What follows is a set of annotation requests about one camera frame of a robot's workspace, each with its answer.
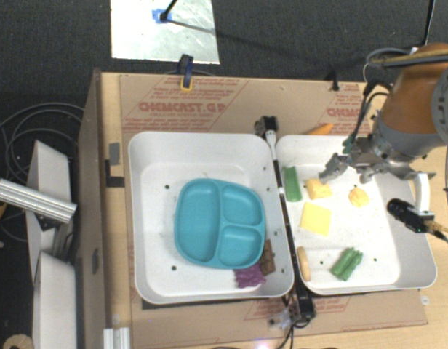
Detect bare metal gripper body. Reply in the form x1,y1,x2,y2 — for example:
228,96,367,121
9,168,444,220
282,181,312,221
348,135,417,180

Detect pale yellow lumpy toy food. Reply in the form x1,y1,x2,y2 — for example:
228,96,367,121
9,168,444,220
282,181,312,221
348,186,369,208

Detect yellow cheese wedge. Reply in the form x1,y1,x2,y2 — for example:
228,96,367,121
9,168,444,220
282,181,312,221
305,178,334,201

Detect orange carrot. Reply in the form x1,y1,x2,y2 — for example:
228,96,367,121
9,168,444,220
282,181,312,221
305,122,335,136

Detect green celery stick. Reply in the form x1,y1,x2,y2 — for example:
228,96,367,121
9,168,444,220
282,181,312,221
283,165,303,202

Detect yellow cheese slice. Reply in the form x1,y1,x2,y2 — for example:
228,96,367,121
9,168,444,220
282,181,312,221
299,201,333,238

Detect thin black and white rod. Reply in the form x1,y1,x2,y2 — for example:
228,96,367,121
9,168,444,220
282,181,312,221
265,129,308,297

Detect white plastic tray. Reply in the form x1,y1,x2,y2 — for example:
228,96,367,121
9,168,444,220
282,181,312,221
127,131,295,305
275,133,439,296

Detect green asparagus bunch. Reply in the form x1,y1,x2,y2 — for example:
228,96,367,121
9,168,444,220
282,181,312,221
329,246,364,282

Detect tan round biscuit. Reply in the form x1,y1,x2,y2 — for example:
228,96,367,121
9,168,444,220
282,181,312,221
296,246,313,283

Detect brown chocolate bar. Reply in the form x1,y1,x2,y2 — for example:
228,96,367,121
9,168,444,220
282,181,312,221
260,239,277,277

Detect brown cardboard board red print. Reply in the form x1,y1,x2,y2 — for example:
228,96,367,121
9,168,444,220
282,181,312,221
119,73,429,349

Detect purple grapes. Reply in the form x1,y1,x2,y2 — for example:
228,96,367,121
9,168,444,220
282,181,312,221
233,262,266,289

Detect blue divided plate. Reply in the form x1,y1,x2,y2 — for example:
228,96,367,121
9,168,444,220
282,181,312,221
173,178,267,270

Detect black cylinder on white bracket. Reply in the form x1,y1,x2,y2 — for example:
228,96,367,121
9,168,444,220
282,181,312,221
386,172,436,234

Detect black block with thin wires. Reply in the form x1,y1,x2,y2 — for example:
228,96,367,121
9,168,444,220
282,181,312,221
255,116,280,136
288,292,316,324

